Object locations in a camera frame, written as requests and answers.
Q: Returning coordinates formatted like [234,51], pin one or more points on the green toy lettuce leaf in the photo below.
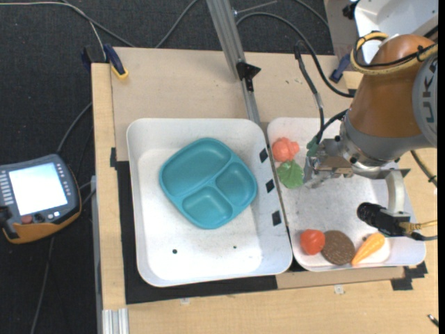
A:
[290,175]

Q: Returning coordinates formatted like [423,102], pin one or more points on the red toy tomato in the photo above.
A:
[311,242]

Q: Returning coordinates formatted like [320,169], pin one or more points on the brown cardboard board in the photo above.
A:
[180,89]

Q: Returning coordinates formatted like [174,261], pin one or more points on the white plastic tray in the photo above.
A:
[215,252]
[333,207]

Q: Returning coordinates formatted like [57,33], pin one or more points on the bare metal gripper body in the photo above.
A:
[335,158]

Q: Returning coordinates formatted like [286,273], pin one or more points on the orange carrot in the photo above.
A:
[369,247]

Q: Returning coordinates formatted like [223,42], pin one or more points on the black cylinder on white bracket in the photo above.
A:
[380,218]

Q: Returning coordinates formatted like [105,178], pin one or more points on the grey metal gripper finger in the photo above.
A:
[320,180]
[308,170]

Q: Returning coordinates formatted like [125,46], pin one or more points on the blue divided plate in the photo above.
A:
[205,183]

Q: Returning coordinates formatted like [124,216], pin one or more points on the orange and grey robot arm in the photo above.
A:
[386,96]

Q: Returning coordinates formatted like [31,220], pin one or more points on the brown round biscuit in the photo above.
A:
[339,248]

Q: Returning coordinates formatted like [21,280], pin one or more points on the salmon orange toy food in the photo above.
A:
[285,149]

